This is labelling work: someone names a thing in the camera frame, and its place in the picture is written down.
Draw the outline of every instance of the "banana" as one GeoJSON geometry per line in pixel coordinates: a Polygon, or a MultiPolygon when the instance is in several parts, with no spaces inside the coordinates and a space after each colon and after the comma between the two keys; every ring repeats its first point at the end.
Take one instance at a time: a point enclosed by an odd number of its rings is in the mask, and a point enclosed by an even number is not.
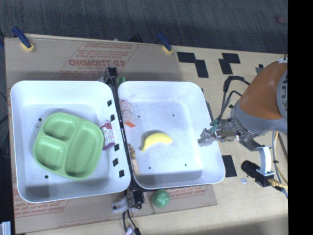
{"type": "Polygon", "coordinates": [[[154,133],[145,139],[143,143],[143,148],[141,150],[145,151],[149,146],[157,142],[172,143],[173,140],[169,135],[165,133],[154,133]]]}

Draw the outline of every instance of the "black square marker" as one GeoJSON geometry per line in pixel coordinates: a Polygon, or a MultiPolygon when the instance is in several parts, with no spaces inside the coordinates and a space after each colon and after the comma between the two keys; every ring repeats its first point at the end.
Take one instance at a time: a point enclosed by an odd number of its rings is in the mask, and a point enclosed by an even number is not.
{"type": "Polygon", "coordinates": [[[220,66],[224,75],[229,75],[233,73],[233,71],[231,70],[230,64],[225,62],[224,59],[219,59],[219,62],[220,62],[220,66]]]}
{"type": "Polygon", "coordinates": [[[233,53],[222,53],[223,59],[227,63],[231,64],[240,64],[239,56],[238,54],[233,53]]]}
{"type": "Polygon", "coordinates": [[[225,165],[225,170],[226,170],[226,175],[225,177],[237,177],[237,173],[235,170],[234,162],[231,157],[231,155],[224,155],[222,156],[224,165],[225,165]]]}
{"type": "Polygon", "coordinates": [[[196,60],[196,69],[197,69],[198,77],[205,77],[205,78],[209,77],[204,60],[196,60]]]}
{"type": "Polygon", "coordinates": [[[192,63],[196,62],[196,56],[194,53],[189,52],[177,52],[178,60],[181,63],[192,63]]]}

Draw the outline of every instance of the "green sphere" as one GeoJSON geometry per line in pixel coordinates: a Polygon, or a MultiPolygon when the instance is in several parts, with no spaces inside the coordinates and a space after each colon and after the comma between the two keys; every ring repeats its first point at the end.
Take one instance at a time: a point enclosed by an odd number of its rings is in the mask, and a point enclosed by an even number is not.
{"type": "Polygon", "coordinates": [[[152,194],[152,203],[158,208],[164,208],[170,202],[170,194],[166,190],[159,189],[152,194]]]}

